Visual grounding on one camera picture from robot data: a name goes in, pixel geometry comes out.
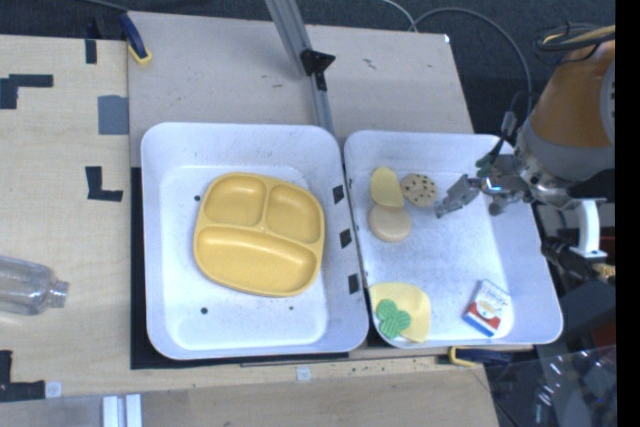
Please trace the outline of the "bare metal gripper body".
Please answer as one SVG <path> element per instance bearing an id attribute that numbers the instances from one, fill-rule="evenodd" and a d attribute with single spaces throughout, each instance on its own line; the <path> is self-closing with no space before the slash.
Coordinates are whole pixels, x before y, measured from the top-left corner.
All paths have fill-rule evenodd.
<path id="1" fill-rule="evenodd" d="M 572 183 L 547 172 L 534 157 L 487 154 L 478 161 L 480 190 L 491 197 L 520 194 L 524 203 L 541 202 L 556 210 L 573 210 L 576 199 L 568 189 Z"/>

